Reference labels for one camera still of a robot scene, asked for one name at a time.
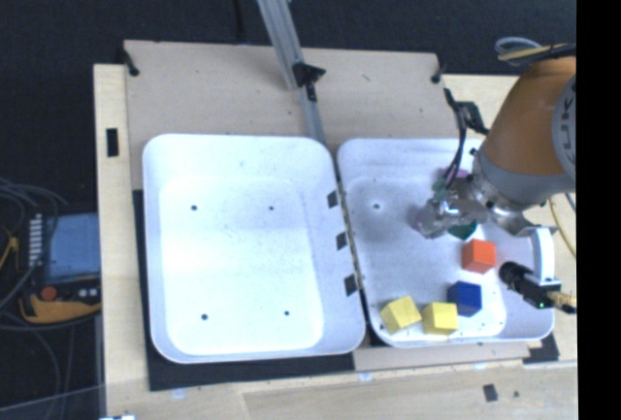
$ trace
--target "empty white tray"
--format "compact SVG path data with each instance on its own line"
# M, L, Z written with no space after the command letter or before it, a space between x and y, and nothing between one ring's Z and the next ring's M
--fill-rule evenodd
M177 363L346 353L365 320L334 162L307 138L167 134L143 154L151 337Z
M472 169L468 151L479 146L478 140L466 142L462 169ZM344 201L373 329L396 347L542 339L552 330L553 310L531 307L498 278L505 261L534 267L532 239L516 238L491 221L479 225L470 239L492 241L497 248L497 268L482 275L461 268L464 241L448 234L429 240L412 228L456 149L452 139L356 139L339 150ZM537 242L553 247L547 229L538 236L545 239ZM553 257L553 251L545 254ZM429 303L446 301L448 287L458 280L481 286L482 309L459 316L459 329L450 336L425 334L422 322L393 335L384 329L379 312L387 303L410 295L422 312Z

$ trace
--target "table surface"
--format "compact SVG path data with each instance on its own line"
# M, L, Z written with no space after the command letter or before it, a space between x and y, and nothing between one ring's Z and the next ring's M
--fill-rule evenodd
M297 116L295 99L283 88L270 47L131 42L126 48L134 48L139 54L139 59L134 59L139 68L141 53L163 52L167 59L182 57L180 68L177 62L178 68L171 69L168 76L164 69L159 79L151 80L155 92L161 83L182 87L179 77L187 75L179 74L201 72L196 67L209 73L201 87L218 105L205 132L218 128L234 132L239 128L235 126L236 114L242 121L248 111L259 115L256 119L260 120L265 110L270 116L270 132L277 132L279 125L290 129L292 115ZM328 68L317 88L327 145L332 151L351 136L453 137L454 122L443 96L412 89L421 63L429 66L430 59L436 59L433 54L314 48L305 49L305 56L310 64ZM540 342L442 350L432 346L403 354L395 354L391 348L362 346L354 352L355 372L150 392L131 196L140 180L132 177L132 158L135 160L139 152L135 139L129 136L134 103L128 105L126 67L95 65L93 77L108 414L129 412L139 419L253 420L442 419L458 414L466 418L577 418L576 316L560 311L556 312L553 331L558 361L524 365L522 358L535 352ZM233 83L239 78L250 78L253 93L264 97L241 97L239 91L248 89L247 83L242 87ZM515 80L506 76L443 76L444 85L456 100L476 102L488 126ZM230 90L222 91L222 85ZM293 106L278 116L274 101ZM161 119L157 104L153 107L153 118ZM233 108L238 113L231 114ZM413 111L427 118L412 118ZM303 135L300 121L293 127L293 134ZM111 128L118 134L117 156L108 156L107 130ZM556 221L574 245L575 214L563 196L553 198L552 205ZM552 208L533 209L527 216L535 223L555 224ZM575 259L560 233L553 240L556 275L563 281L564 291L577 295ZM487 401L486 385L495 388L496 401Z

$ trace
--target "orange block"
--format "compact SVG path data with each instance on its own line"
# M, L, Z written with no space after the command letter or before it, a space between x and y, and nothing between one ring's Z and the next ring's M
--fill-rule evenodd
M462 268L485 274L496 266L496 245L493 242L472 239L462 246Z

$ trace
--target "purple block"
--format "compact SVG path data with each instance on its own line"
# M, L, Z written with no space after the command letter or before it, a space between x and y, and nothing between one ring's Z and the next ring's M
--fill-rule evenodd
M457 314L473 316L481 307L481 286L460 280L448 288L447 300L457 305Z

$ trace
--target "cube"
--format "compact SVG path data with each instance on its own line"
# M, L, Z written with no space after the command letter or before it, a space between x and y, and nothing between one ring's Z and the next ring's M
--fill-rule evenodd
M454 303L430 303L423 308L423 331L425 334L448 336L458 328L457 305Z
M485 274L496 266L496 245L481 239L472 239L462 246L462 268Z
M482 307L481 286L459 280L448 288L446 300L457 305L457 314L473 316Z
M388 303L379 312L379 316L390 334L394 334L422 319L411 296L404 296Z

